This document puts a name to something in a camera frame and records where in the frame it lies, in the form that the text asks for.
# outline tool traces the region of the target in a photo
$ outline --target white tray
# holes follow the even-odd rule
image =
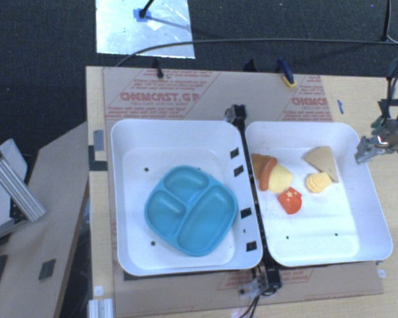
[[[367,164],[354,159],[359,138],[342,123],[256,122],[248,126],[251,154],[268,154],[294,175],[291,184],[302,193],[298,213],[287,215],[270,191],[259,191],[271,256],[285,266],[382,260],[392,240]],[[302,157],[318,146],[330,146],[340,182],[320,194],[305,188],[317,172]]]
[[[232,158],[231,152],[238,151]],[[223,121],[126,119],[111,131],[115,183],[117,250],[122,268],[136,276],[252,268],[263,250],[238,130]],[[172,168],[200,168],[227,186],[239,210],[226,237],[209,255],[188,256],[155,234],[146,223],[149,194]],[[243,172],[234,176],[234,170]],[[250,208],[251,215],[241,218]],[[247,246],[253,246],[247,252]]]

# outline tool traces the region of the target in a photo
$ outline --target toy food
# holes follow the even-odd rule
[[[269,189],[269,178],[276,166],[278,166],[277,159],[274,157],[270,157],[270,159],[265,163],[259,177],[259,189],[261,191],[267,191]]]
[[[279,201],[280,205],[283,206],[286,213],[288,215],[292,215],[299,211],[302,205],[302,194],[300,194],[296,189],[290,187],[287,191],[279,194],[277,200]]]
[[[261,154],[251,154],[252,160],[252,168],[255,173],[257,179],[261,177],[261,172],[263,170],[264,165],[268,162],[268,160],[272,158],[270,156],[263,156]]]
[[[312,193],[323,192],[330,185],[332,185],[332,180],[326,172],[313,173],[305,179],[305,186]]]
[[[329,146],[321,146],[311,150],[304,156],[304,160],[320,172],[326,172],[334,182],[339,182],[332,150]]]
[[[274,193],[283,192],[293,180],[293,174],[282,165],[276,165],[271,170],[268,179],[268,189]]]

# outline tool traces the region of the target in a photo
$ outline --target black cable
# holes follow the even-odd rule
[[[391,25],[391,12],[392,12],[392,0],[388,0],[388,6],[387,6],[387,20],[386,20],[386,35],[385,38],[392,41],[394,44],[398,44],[396,40],[393,40],[389,33],[389,26]]]
[[[301,38],[239,38],[239,39],[209,39],[209,40],[193,40],[183,42],[171,42],[169,44],[162,44],[138,50],[122,59],[115,67],[122,65],[132,57],[149,52],[151,50],[158,50],[161,48],[197,45],[197,44],[221,44],[228,42],[317,42],[322,44],[365,44],[369,46],[398,46],[398,42],[380,42],[380,41],[366,41],[366,40],[326,40],[326,39],[301,39]]]
[[[245,312],[243,312],[243,315],[241,315],[238,318],[246,317],[246,315],[253,309],[253,307],[257,306],[258,300],[259,300],[259,295],[257,297],[255,297],[255,298],[253,298],[253,301],[252,301],[251,305],[247,308],[247,310]]]
[[[389,108],[391,107],[391,102],[393,100],[394,93],[395,93],[395,86],[397,85],[397,82],[398,82],[398,74],[394,75],[397,67],[398,67],[398,64],[395,67],[394,71],[392,72],[391,76],[388,76],[388,78],[387,78],[387,80],[388,80],[387,97],[386,97],[386,105],[382,112],[382,121],[380,123],[381,126],[383,126],[386,123],[386,120],[388,120],[388,118],[389,118]]]
[[[259,301],[259,295],[258,295],[258,297],[257,297],[257,300],[256,300],[255,304],[253,304],[252,312],[251,312],[251,314],[249,315],[249,318],[253,318],[253,314],[255,313],[255,310],[256,310],[256,308],[257,308],[257,306],[258,306],[258,301]]]
[[[268,289],[268,290],[265,290],[263,293],[261,293],[261,295],[263,295],[264,297],[270,297],[274,293],[276,293],[276,289],[273,289],[273,290]]]

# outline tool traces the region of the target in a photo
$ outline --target metal bracket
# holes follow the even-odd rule
[[[263,244],[263,262],[265,271],[263,274],[267,277],[267,285],[271,290],[281,288],[281,277],[279,273],[279,265],[274,261],[270,255],[267,239],[265,237],[264,224],[261,217],[261,208],[259,207],[257,190],[255,187],[255,179],[253,177],[252,162],[249,157],[249,149],[247,146],[246,135],[245,135],[245,119],[247,117],[245,105],[232,105],[226,111],[226,121],[237,127],[240,132],[241,140],[243,143],[243,150],[245,154],[245,160],[247,165],[247,172],[249,174],[249,182],[251,184],[253,202],[255,205],[255,212],[257,214],[259,232],[261,235],[261,242]]]
[[[240,297],[249,297],[253,299],[268,290],[268,288],[267,277],[265,276],[265,273],[262,273],[258,277],[254,278],[252,282],[240,285],[239,293]]]
[[[0,184],[29,221],[36,221],[46,213],[46,209],[34,198],[1,152]]]
[[[113,318],[113,300],[89,300],[88,318]]]

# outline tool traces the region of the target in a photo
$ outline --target blue clamp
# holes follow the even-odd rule
[[[287,62],[285,62],[282,58],[277,59],[277,66],[278,69],[283,71],[283,76],[281,77],[282,80],[285,82],[285,84],[289,87],[292,88],[297,85],[297,82],[295,81],[293,77],[293,73]]]

